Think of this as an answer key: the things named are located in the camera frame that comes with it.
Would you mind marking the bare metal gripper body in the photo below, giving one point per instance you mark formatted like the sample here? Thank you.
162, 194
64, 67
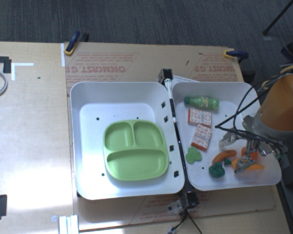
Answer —
257, 140

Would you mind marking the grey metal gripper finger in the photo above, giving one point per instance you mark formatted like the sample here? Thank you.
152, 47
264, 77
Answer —
251, 160
240, 166

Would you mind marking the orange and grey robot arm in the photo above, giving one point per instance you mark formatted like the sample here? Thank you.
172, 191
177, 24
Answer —
280, 106

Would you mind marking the orange toy carrot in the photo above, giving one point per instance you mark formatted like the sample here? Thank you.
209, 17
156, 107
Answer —
256, 167

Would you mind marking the orange round toy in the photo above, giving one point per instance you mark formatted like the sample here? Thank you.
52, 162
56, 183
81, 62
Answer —
244, 151

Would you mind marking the white plastic tray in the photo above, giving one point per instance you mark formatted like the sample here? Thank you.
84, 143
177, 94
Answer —
92, 130
232, 181

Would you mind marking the orange toy sausage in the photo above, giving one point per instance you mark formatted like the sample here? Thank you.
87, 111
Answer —
223, 156

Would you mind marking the dark green toy broccoli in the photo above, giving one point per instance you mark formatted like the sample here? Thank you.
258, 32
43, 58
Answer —
216, 170

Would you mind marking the orange and white carton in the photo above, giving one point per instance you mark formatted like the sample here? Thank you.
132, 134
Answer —
199, 117
201, 137

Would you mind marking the light green toy grapes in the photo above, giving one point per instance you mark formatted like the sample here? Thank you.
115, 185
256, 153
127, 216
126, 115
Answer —
193, 155

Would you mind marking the green plastic bottle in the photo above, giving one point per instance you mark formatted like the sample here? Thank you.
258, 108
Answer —
202, 103

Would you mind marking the thin black and white rod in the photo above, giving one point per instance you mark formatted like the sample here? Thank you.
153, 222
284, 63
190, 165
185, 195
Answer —
177, 133

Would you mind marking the white paper sheet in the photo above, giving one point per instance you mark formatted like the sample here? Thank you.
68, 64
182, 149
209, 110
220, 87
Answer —
183, 78

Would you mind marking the green divided plate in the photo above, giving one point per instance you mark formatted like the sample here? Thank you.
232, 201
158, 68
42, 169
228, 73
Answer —
136, 155

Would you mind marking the brown cardboard board red print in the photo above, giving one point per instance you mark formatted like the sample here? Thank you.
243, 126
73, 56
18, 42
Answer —
136, 62

